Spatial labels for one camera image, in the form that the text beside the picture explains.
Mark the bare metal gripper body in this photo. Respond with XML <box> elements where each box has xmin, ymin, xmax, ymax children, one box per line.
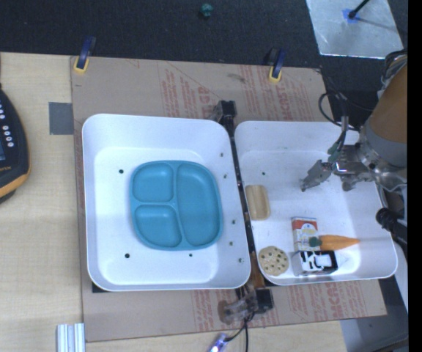
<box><xmin>332</xmin><ymin>143</ymin><xmax>409</xmax><ymax>194</ymax></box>

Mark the white plastic tray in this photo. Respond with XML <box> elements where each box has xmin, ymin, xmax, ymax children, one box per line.
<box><xmin>233</xmin><ymin>120</ymin><xmax>399</xmax><ymax>287</ymax></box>
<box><xmin>81</xmin><ymin>113</ymin><xmax>253</xmax><ymax>293</ymax></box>

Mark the red and white carton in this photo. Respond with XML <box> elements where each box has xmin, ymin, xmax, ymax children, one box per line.
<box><xmin>290</xmin><ymin>216</ymin><xmax>320</xmax><ymax>252</ymax></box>

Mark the orange carrot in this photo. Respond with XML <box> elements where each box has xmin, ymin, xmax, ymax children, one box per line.
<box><xmin>307</xmin><ymin>234</ymin><xmax>361</xmax><ymax>252</ymax></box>

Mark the beige toy bread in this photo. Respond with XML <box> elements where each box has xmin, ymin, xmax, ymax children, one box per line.
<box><xmin>244</xmin><ymin>183</ymin><xmax>272</xmax><ymax>221</ymax></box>

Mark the thin black and white rod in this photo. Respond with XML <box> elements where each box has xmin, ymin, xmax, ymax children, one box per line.
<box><xmin>223</xmin><ymin>121</ymin><xmax>265</xmax><ymax>290</ymax></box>

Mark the black and white carton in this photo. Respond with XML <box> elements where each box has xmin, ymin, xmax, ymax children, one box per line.
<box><xmin>289</xmin><ymin>249</ymin><xmax>352</xmax><ymax>278</ymax></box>

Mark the tan round biscuit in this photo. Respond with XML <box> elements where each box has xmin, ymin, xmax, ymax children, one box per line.
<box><xmin>257</xmin><ymin>245</ymin><xmax>290</xmax><ymax>277</ymax></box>

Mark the blue divided plate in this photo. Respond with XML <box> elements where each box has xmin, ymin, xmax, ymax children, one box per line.
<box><xmin>128</xmin><ymin>159</ymin><xmax>224</xmax><ymax>252</ymax></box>

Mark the brown cardboard board red print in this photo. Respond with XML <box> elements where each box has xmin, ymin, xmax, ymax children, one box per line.
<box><xmin>69</xmin><ymin>56</ymin><xmax>388</xmax><ymax>343</ymax></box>

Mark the black cylinder on white bracket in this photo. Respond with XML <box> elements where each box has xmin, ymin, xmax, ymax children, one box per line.
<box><xmin>374</xmin><ymin>191</ymin><xmax>409</xmax><ymax>249</ymax></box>

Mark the black block with thin wires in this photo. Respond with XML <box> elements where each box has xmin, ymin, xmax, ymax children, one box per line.
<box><xmin>255</xmin><ymin>287</ymin><xmax>275</xmax><ymax>313</ymax></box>
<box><xmin>210</xmin><ymin>100</ymin><xmax>238</xmax><ymax>125</ymax></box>

